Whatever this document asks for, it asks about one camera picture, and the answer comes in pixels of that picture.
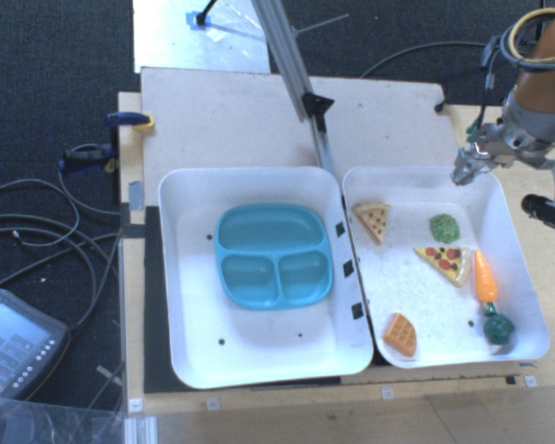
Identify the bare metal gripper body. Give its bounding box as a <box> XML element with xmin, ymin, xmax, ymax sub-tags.
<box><xmin>466</xmin><ymin>121</ymin><xmax>538</xmax><ymax>175</ymax></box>

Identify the light green round vegetable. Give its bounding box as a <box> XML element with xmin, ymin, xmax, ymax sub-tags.
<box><xmin>428</xmin><ymin>213</ymin><xmax>461</xmax><ymax>244</ymax></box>

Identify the pizza slice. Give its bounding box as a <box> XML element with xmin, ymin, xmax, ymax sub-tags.
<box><xmin>413</xmin><ymin>245</ymin><xmax>472</xmax><ymax>289</ymax></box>

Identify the beige pie slice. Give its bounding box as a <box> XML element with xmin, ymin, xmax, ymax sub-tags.
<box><xmin>351</xmin><ymin>201</ymin><xmax>391</xmax><ymax>246</ymax></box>

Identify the orange carrot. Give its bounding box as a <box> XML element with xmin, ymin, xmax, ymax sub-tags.
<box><xmin>473</xmin><ymin>248</ymin><xmax>500</xmax><ymax>316</ymax></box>

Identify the thin black rod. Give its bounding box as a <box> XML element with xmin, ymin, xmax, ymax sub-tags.
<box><xmin>339</xmin><ymin>187</ymin><xmax>376</xmax><ymax>364</ymax></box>

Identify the white plastic tray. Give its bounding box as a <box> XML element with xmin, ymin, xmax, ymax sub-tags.
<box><xmin>341</xmin><ymin>165</ymin><xmax>551</xmax><ymax>370</ymax></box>
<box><xmin>157</xmin><ymin>166</ymin><xmax>376</xmax><ymax>390</ymax></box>

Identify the dark green broccoli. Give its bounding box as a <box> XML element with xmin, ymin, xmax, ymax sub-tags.
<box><xmin>482</xmin><ymin>311</ymin><xmax>516</xmax><ymax>346</ymax></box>

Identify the orange waffle piece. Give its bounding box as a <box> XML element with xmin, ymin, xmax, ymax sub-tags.
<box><xmin>381</xmin><ymin>312</ymin><xmax>418</xmax><ymax>359</ymax></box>

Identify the blue divided plate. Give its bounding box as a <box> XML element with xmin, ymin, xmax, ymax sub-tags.
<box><xmin>214</xmin><ymin>203</ymin><xmax>335</xmax><ymax>311</ymax></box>

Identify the pale wood board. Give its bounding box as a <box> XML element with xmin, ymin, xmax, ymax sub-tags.
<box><xmin>140</xmin><ymin>66</ymin><xmax>463</xmax><ymax>210</ymax></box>

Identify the black cylinder on white bracket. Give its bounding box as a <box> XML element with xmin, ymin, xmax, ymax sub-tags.
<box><xmin>521</xmin><ymin>157</ymin><xmax>555</xmax><ymax>231</ymax></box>

